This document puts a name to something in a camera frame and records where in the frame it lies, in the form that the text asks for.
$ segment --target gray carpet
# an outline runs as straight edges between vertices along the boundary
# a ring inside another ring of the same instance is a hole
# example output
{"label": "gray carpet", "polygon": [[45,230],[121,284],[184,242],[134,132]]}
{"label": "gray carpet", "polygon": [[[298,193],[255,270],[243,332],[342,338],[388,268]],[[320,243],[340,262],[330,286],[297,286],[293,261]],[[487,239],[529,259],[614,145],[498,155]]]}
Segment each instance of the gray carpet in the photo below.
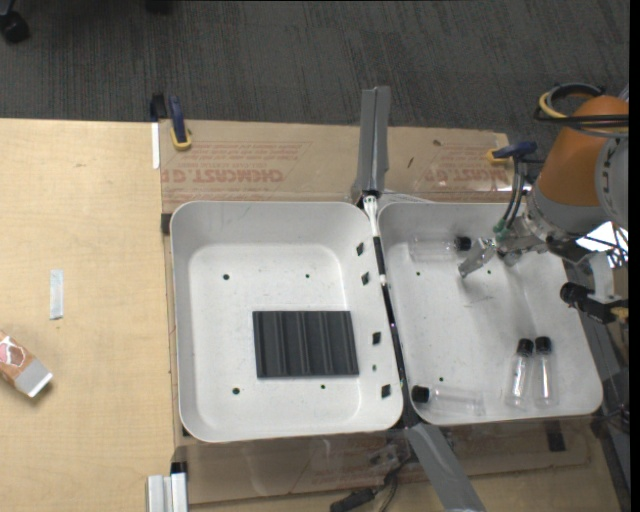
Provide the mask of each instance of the gray carpet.
{"label": "gray carpet", "polygon": [[144,121],[154,91],[194,119],[355,124],[390,85],[395,126],[533,139],[557,82],[629,81],[630,0],[175,2],[18,0],[32,36],[0,41],[0,117]]}

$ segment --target small vial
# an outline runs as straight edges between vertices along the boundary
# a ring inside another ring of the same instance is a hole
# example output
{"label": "small vial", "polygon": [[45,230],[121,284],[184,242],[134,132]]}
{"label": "small vial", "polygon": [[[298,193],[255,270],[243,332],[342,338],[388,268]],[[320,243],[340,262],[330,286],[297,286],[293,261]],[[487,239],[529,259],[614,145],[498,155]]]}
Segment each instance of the small vial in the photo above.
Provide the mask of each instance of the small vial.
{"label": "small vial", "polygon": [[453,240],[414,236],[409,240],[409,256],[417,263],[450,260],[456,257],[456,247]]}
{"label": "small vial", "polygon": [[414,386],[414,402],[426,403],[427,408],[445,414],[482,416],[485,414],[484,396],[474,389],[461,389],[438,384],[430,388]]}
{"label": "small vial", "polygon": [[453,240],[414,236],[409,241],[409,255],[415,262],[455,259],[458,251],[468,251],[470,248],[471,239],[466,236],[458,236]]}
{"label": "small vial", "polygon": [[527,405],[533,347],[533,341],[522,338],[511,357],[504,401],[512,407],[524,409]]}
{"label": "small vial", "polygon": [[533,366],[533,401],[544,408],[558,403],[556,390],[555,357],[551,340],[546,336],[536,338],[536,356]]}

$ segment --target blue clamp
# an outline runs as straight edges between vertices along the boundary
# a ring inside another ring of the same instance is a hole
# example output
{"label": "blue clamp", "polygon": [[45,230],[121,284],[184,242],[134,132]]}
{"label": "blue clamp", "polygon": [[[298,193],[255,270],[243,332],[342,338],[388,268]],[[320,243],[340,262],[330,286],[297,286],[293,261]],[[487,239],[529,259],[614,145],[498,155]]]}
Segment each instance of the blue clamp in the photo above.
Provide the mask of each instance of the blue clamp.
{"label": "blue clamp", "polygon": [[535,142],[525,141],[518,142],[517,144],[511,144],[504,148],[492,151],[493,158],[509,158],[513,157],[514,160],[521,160],[523,157],[535,153],[538,150],[538,145]]}
{"label": "blue clamp", "polygon": [[171,140],[178,151],[184,151],[191,147],[191,134],[184,125],[184,115],[177,96],[169,96],[169,111],[171,112]]}

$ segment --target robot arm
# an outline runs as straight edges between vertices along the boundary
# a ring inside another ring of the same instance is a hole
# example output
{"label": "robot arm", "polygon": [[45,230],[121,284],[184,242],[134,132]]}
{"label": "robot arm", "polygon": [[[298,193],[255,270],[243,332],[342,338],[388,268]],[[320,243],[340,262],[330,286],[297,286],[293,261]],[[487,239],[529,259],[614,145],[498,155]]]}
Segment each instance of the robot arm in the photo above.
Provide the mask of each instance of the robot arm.
{"label": "robot arm", "polygon": [[[553,101],[570,95],[587,96],[572,116],[553,108]],[[459,267],[460,274],[480,268],[493,252],[514,265],[525,252],[552,252],[573,263],[588,262],[596,290],[567,283],[561,294],[568,304],[597,320],[612,321],[619,308],[613,294],[606,254],[590,252],[576,241],[605,222],[628,229],[629,103],[606,96],[586,84],[558,86],[540,97],[536,119],[563,125],[539,177],[524,197],[524,175],[518,162],[535,150],[520,144],[510,147],[515,166],[514,193],[503,219],[494,227],[495,243],[478,241]]]}

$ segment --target small metal piece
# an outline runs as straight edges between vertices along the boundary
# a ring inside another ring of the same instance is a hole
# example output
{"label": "small metal piece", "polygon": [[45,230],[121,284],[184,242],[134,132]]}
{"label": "small metal piece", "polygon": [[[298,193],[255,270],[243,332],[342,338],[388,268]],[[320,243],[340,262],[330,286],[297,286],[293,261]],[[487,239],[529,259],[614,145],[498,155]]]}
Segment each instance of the small metal piece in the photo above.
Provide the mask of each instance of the small metal piece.
{"label": "small metal piece", "polygon": [[398,456],[398,447],[389,443],[384,448],[377,450],[369,455],[369,462],[378,470],[383,467],[388,471],[400,466],[400,458]]}
{"label": "small metal piece", "polygon": [[64,316],[64,270],[53,269],[49,273],[49,320]]}
{"label": "small metal piece", "polygon": [[467,256],[467,259],[458,265],[460,275],[465,278],[474,270],[482,268],[491,258],[493,258],[495,253],[496,244],[493,240],[478,238],[469,250],[469,256]]}

